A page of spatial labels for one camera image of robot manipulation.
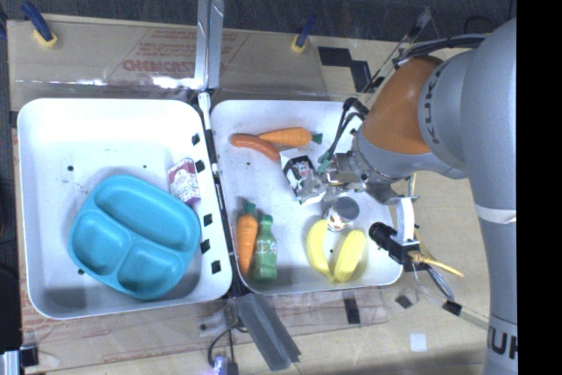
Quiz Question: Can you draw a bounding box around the orange sausage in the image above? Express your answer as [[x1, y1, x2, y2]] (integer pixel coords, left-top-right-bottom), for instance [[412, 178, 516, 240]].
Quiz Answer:
[[230, 133, 282, 162]]

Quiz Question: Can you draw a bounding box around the black and white carton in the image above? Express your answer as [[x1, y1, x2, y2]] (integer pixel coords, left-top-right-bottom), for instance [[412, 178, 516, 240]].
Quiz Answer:
[[283, 154, 320, 203]]

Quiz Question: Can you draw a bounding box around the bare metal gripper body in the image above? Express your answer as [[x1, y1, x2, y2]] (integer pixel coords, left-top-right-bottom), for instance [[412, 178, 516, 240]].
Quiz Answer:
[[324, 150, 368, 192]]

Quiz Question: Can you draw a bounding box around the black cylinder on white bracket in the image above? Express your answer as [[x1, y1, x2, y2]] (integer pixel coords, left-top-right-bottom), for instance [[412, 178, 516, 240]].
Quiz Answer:
[[368, 195, 421, 265]]

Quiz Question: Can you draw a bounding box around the orange carrot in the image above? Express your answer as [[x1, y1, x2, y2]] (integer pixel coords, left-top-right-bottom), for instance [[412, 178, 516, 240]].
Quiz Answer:
[[235, 199, 259, 277], [257, 126, 324, 148]]

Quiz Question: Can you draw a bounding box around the yellow banana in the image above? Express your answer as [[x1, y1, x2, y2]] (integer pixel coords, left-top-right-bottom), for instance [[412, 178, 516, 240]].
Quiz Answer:
[[306, 218, 368, 284]]

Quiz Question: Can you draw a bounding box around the brown cardboard board red print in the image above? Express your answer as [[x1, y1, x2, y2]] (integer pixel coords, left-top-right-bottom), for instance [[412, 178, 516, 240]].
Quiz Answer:
[[6, 12, 390, 371]]

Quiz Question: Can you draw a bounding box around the green bottle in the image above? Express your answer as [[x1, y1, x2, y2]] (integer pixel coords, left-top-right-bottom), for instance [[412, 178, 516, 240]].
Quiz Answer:
[[251, 213, 279, 283]]

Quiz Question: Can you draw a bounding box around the red and white packet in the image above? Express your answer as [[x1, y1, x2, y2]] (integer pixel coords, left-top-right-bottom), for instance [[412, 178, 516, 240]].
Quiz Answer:
[[167, 156, 202, 206]]

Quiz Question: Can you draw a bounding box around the white plastic tray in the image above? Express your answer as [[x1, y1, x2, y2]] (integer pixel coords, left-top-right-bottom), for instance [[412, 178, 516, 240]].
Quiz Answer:
[[16, 97, 234, 321], [209, 99, 404, 296]]

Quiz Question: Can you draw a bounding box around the blue divided plate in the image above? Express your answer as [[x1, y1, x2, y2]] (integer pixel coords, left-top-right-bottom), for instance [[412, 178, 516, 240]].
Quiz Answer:
[[68, 174, 202, 301]]

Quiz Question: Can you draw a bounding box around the small white can grey lid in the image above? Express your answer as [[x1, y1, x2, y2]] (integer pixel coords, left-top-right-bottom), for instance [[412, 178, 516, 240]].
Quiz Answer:
[[323, 196, 361, 233]]

